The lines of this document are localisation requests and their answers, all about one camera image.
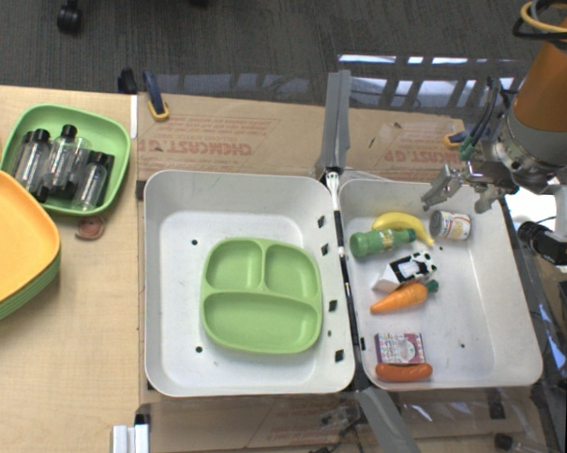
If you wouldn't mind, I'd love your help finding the white plastic tray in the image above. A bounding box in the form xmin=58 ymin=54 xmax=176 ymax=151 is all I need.
xmin=133 ymin=167 xmax=366 ymax=406
xmin=328 ymin=177 xmax=553 ymax=400

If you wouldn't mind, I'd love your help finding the green divided plate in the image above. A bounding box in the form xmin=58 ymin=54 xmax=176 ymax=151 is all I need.
xmin=197 ymin=234 xmax=328 ymax=357

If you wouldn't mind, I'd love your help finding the yellow banana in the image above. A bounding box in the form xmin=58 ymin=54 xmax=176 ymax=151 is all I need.
xmin=370 ymin=210 xmax=437 ymax=249

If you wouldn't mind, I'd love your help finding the black cylinder on white bracket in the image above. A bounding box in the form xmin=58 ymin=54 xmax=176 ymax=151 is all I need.
xmin=515 ymin=182 xmax=567 ymax=267

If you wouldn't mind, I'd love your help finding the green bottle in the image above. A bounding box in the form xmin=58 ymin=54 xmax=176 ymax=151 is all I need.
xmin=348 ymin=225 xmax=419 ymax=263

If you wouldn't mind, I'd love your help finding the orange carrot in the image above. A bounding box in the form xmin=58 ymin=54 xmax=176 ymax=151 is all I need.
xmin=369 ymin=277 xmax=440 ymax=318

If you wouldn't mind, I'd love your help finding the orange sausage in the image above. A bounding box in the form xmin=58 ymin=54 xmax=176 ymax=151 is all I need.
xmin=373 ymin=360 xmax=435 ymax=385

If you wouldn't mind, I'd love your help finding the white can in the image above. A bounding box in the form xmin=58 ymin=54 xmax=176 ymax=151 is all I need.
xmin=427 ymin=208 xmax=473 ymax=242

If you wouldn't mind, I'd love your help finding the black and white carton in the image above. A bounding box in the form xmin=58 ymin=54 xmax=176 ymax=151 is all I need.
xmin=371 ymin=248 xmax=440 ymax=296

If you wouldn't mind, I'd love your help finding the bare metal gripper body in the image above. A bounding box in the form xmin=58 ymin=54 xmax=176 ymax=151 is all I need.
xmin=461 ymin=136 xmax=564 ymax=200

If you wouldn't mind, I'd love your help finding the pink packet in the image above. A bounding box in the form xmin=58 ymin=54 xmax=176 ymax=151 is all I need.
xmin=372 ymin=330 xmax=427 ymax=368

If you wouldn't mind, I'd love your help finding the brown cardboard board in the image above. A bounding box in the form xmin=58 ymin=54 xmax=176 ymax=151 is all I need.
xmin=121 ymin=91 xmax=555 ymax=453

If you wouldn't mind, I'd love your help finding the clear plastic bottle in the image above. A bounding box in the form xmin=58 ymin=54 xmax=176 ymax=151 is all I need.
xmin=71 ymin=150 xmax=112 ymax=213
xmin=69 ymin=136 xmax=94 ymax=179
xmin=44 ymin=122 xmax=80 ymax=190
xmin=13 ymin=127 xmax=53 ymax=194

